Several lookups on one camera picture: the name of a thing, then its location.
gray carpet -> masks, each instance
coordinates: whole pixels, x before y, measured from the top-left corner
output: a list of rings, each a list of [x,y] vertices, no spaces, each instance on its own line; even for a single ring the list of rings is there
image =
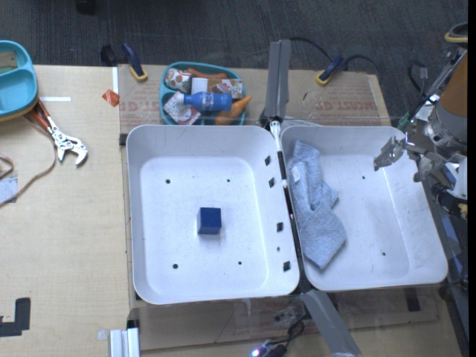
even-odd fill
[[[23,44],[37,64],[100,65],[100,49],[116,55],[130,42],[142,63],[187,60],[232,68],[267,68],[271,41],[301,36],[331,56],[363,54],[382,71],[390,116],[416,104],[408,61],[428,66],[429,82],[456,45],[449,28],[468,20],[469,0],[97,0],[94,16],[75,0],[0,0],[0,38]],[[329,61],[311,45],[293,44],[292,69]],[[350,70],[375,73],[365,60]]]

blue tray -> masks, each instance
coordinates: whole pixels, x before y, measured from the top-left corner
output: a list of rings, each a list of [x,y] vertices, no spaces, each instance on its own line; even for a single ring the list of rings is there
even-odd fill
[[[0,74],[0,121],[17,118],[31,110],[38,82],[30,55],[20,44],[0,40],[0,53],[13,51],[17,68]]]
[[[178,70],[187,70],[188,68],[194,68],[197,71],[200,71],[205,74],[218,74],[218,73],[226,73],[228,78],[238,79],[241,80],[241,77],[235,73],[234,71],[230,70],[229,68],[223,68],[221,66],[209,65],[207,63],[200,63],[200,62],[175,62],[169,65],[162,74],[161,78],[161,87],[158,96],[158,107],[161,110],[162,119],[166,124],[177,124],[171,117],[168,115],[164,110],[164,104],[176,93],[176,90],[169,89],[164,84],[165,76],[170,68],[177,68]],[[242,87],[242,95],[243,97],[246,96],[245,86]],[[204,126],[208,125],[209,123],[215,123],[214,115],[212,114],[210,117],[200,118],[198,119],[194,125]],[[242,112],[242,114],[236,118],[233,122],[231,122],[231,126],[242,126],[245,122],[246,117],[246,110]]]

blue cube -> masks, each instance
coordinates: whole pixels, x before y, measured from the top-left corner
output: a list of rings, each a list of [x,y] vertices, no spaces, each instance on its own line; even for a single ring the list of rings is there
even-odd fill
[[[199,234],[217,235],[222,228],[222,209],[200,208],[196,223]]]

blue cloth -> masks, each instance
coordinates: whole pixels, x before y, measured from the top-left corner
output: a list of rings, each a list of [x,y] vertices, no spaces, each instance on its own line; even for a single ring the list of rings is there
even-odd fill
[[[322,180],[319,151],[302,141],[295,144],[289,173],[301,248],[307,258],[323,269],[347,238],[344,225],[332,211],[338,192]]]

white tray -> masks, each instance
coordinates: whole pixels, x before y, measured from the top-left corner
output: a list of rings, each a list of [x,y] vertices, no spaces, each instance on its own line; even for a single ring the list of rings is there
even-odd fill
[[[267,131],[139,126],[126,147],[132,270],[141,298],[171,304],[295,289],[297,257],[276,146]],[[222,209],[218,236],[197,234],[200,207]]]
[[[439,283],[448,262],[420,183],[407,155],[373,169],[373,158],[392,127],[294,126],[283,131],[285,161],[296,140],[321,153],[323,180],[339,192],[333,210],[343,222],[347,241],[320,270],[305,258],[306,276],[323,291],[370,289]]]

